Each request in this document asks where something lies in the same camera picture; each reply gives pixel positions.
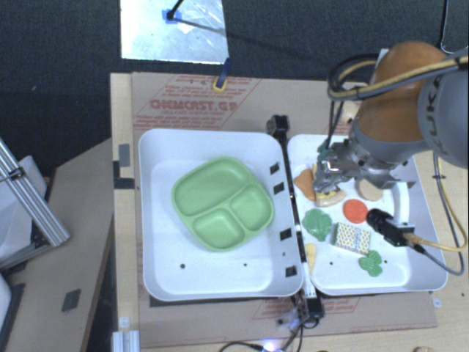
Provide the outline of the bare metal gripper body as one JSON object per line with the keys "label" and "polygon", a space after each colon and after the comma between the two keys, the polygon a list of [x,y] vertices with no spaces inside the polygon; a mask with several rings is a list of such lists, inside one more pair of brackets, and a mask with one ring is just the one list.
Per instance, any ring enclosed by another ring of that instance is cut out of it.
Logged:
{"label": "bare metal gripper body", "polygon": [[336,142],[326,147],[326,141],[318,148],[315,178],[346,183],[349,180],[368,180],[380,189],[390,188],[396,182],[391,170],[396,164],[388,164],[371,156],[354,140]]}

